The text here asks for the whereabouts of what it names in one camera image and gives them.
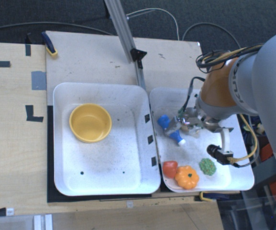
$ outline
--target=black connector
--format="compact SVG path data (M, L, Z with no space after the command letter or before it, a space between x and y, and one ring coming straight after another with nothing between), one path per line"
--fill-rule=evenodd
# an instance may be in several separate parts
M232 152L222 153L222 149L219 146L209 145L207 147L207 153L212 156L217 162L221 163L222 165L230 164L228 160L229 157L233 157Z

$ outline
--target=blue clamp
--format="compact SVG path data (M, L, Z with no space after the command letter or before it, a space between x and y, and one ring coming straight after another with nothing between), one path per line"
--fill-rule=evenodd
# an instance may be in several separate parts
M167 115L162 115L158 120L157 123L162 127L162 129L165 131L170 123L170 119ZM176 130L173 133L169 135L170 138L174 139L177 141L177 144L180 146L185 144L185 140L180 136L180 131Z
M45 32L41 33L41 36L46 44L46 50L51 56L56 56L58 54L57 50L54 48L54 45L51 41L51 39L48 37L48 35Z

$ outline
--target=white cable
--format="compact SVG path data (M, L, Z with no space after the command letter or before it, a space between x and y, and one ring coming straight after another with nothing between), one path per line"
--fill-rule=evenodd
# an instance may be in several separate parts
M179 32L178 32L178 24L177 24L176 18L170 12L168 12L166 10L159 9L159 8L148 8L148 9L142 9L142 10L138 10L138 11L135 11L135 12L128 13L126 16L128 18L130 18L130 15L133 15L133 14L136 14L136 13L140 13L140 12L144 12L144 11L155 11L155 10L163 11L163 12L169 14L173 18L173 20L175 22L175 26L176 26L177 40L180 40Z

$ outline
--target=blue and yellow clip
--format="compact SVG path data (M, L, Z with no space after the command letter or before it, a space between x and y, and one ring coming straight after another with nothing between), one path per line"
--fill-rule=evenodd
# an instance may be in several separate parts
M42 36L42 38L43 38L43 40L44 40L44 42L46 44L46 50L47 50L47 52L51 56L55 57L58 54L58 51L54 48L54 45L53 45L51 39L48 37L48 35L45 32L42 32L41 36Z

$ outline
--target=black clamp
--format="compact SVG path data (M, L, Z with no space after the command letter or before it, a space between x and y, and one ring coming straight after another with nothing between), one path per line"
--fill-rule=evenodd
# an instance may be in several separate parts
M133 48L130 51L130 54L132 56L133 61L136 61L138 63L138 68L139 69L143 69L142 67L142 59L145 57L145 55L147 54L147 52Z

